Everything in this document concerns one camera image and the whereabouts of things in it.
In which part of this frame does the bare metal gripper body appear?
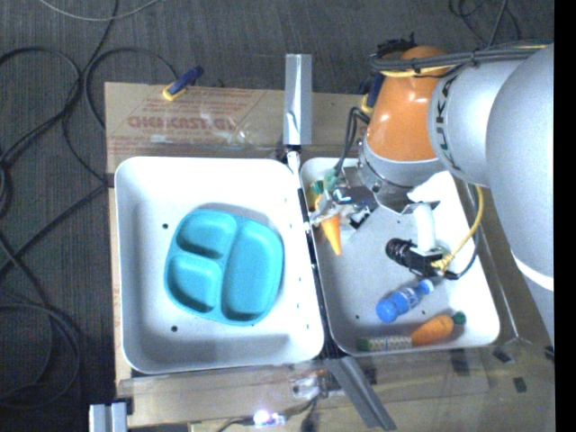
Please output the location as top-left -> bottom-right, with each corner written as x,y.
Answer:
330,165 -> 384,230

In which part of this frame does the small orange cone carrot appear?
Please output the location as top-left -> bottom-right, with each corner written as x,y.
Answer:
319,213 -> 344,257

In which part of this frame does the white plastic tray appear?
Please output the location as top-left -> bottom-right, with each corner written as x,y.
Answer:
113,155 -> 326,376
299,156 -> 502,357

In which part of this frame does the blue divided plate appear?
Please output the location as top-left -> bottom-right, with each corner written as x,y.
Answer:
163,208 -> 286,328

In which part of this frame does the blue plastic bottle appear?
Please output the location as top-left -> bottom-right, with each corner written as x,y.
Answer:
374,278 -> 436,324

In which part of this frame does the beige cylinder with green end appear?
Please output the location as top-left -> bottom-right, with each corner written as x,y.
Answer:
355,335 -> 413,353

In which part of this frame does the orange carrot with green top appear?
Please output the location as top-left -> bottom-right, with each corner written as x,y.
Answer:
409,310 -> 468,347

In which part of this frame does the brown cardboard board red print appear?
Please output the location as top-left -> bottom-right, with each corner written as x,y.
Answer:
103,81 -> 523,428

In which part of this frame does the black cylinder on white bracket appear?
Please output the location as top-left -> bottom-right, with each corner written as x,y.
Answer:
384,172 -> 453,279

